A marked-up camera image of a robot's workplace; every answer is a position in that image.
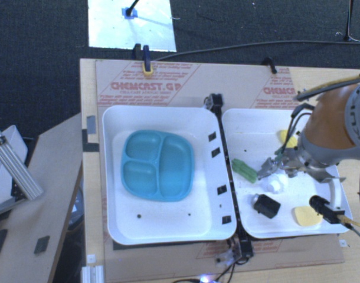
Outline blue divided plate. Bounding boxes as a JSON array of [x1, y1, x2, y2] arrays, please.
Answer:
[[120, 129, 195, 203]]

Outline black box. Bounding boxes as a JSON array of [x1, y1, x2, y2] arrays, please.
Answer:
[[252, 193, 282, 219]]

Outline white plastic tray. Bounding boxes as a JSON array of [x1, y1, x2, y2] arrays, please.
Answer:
[[221, 107, 354, 240], [102, 104, 238, 246]]

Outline white plastic bottle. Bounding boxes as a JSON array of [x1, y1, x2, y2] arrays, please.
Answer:
[[261, 172, 289, 195]]

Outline yellow toy food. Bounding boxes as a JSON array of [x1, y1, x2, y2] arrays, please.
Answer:
[[279, 129, 299, 149]]

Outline yellow oval biscuit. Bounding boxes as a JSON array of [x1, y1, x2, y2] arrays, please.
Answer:
[[291, 205, 324, 228]]

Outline green ribbed toy vegetable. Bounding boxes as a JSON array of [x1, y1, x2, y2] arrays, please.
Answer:
[[231, 158, 258, 185]]

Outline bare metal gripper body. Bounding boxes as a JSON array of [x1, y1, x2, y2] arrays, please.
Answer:
[[273, 148, 316, 178]]

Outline black block with wires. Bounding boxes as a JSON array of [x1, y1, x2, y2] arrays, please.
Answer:
[[204, 93, 225, 112], [238, 236, 254, 259]]

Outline thin black rod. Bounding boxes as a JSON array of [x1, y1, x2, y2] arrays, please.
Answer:
[[212, 106, 251, 247]]

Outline brown cardboard board red print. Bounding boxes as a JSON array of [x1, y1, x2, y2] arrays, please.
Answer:
[[95, 60, 346, 283]]

